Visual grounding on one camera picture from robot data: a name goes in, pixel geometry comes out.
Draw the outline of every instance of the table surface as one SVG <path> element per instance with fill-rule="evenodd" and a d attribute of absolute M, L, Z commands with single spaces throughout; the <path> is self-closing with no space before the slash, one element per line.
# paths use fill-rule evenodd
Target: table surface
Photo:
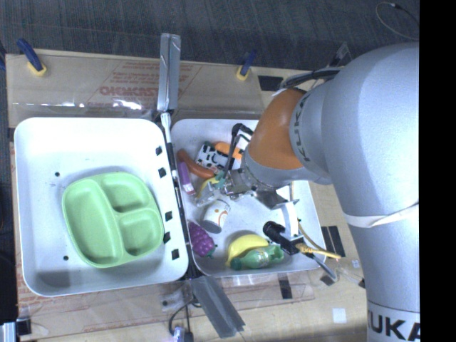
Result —
<path fill-rule="evenodd" d="M 232 66 L 217 65 L 218 85 L 213 78 L 204 84 L 213 93 L 220 82 L 231 75 Z M 288 77 L 301 71 L 274 68 L 252 68 L 250 90 L 266 105 L 270 91 L 255 84 L 258 76 Z M 11 164 L 14 148 L 11 146 Z M 30 318 L 31 334 L 22 341 L 172 341 L 168 319 L 172 311 L 162 310 L 162 298 L 178 287 L 179 282 L 122 289 L 77 296 L 43 298 L 31 292 L 21 275 L 19 219 L 16 199 L 15 168 L 13 175 L 16 260 L 20 317 Z M 322 227 L 337 227 L 345 256 L 327 260 L 337 269 L 339 280 L 328 286 L 322 282 L 322 269 L 275 274 L 268 277 L 220 280 L 228 297 L 245 322 L 244 331 L 226 341 L 365 341 L 366 293 L 358 285 L 362 269 L 349 228 L 343 218 L 332 186 L 311 184 L 311 192 Z M 289 285 L 292 297 L 284 299 L 280 283 Z M 189 307 L 190 326 L 195 341 L 218 341 L 219 337 L 204 312 Z M 180 312 L 174 326 L 187 327 L 185 313 Z"/>

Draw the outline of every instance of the white sticker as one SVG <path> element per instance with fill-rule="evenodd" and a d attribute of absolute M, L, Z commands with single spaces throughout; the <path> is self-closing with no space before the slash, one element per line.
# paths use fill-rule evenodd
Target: white sticker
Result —
<path fill-rule="evenodd" d="M 347 323 L 345 308 L 333 308 L 333 322 L 337 324 Z"/>

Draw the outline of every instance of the teal object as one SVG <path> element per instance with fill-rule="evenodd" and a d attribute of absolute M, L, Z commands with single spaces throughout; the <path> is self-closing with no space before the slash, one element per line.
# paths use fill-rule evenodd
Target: teal object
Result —
<path fill-rule="evenodd" d="M 233 270 L 240 270 L 242 267 L 248 269 L 263 269 L 271 264 L 279 263 L 284 259 L 284 251 L 275 244 L 268 247 L 260 247 L 248 251 L 243 257 L 235 257 L 231 260 L 230 266 Z"/>
<path fill-rule="evenodd" d="M 94 267 L 133 261 L 163 242 L 155 199 L 130 173 L 110 172 L 73 182 L 63 193 L 62 207 L 76 251 Z"/>

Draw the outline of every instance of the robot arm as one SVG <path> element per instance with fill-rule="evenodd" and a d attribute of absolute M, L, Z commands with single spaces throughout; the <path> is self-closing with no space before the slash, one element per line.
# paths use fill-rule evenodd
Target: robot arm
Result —
<path fill-rule="evenodd" d="M 238 174 L 259 194 L 333 183 L 363 265 L 369 341 L 420 340 L 418 56 L 416 43 L 380 48 L 304 95 L 281 92 Z"/>

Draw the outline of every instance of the yellow banana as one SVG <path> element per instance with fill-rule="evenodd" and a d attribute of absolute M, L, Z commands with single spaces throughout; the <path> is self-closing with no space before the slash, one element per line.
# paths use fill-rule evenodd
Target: yellow banana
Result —
<path fill-rule="evenodd" d="M 246 234 L 236 238 L 228 247 L 228 260 L 225 265 L 229 266 L 234 257 L 238 257 L 246 251 L 267 246 L 269 246 L 268 241 L 258 234 Z"/>

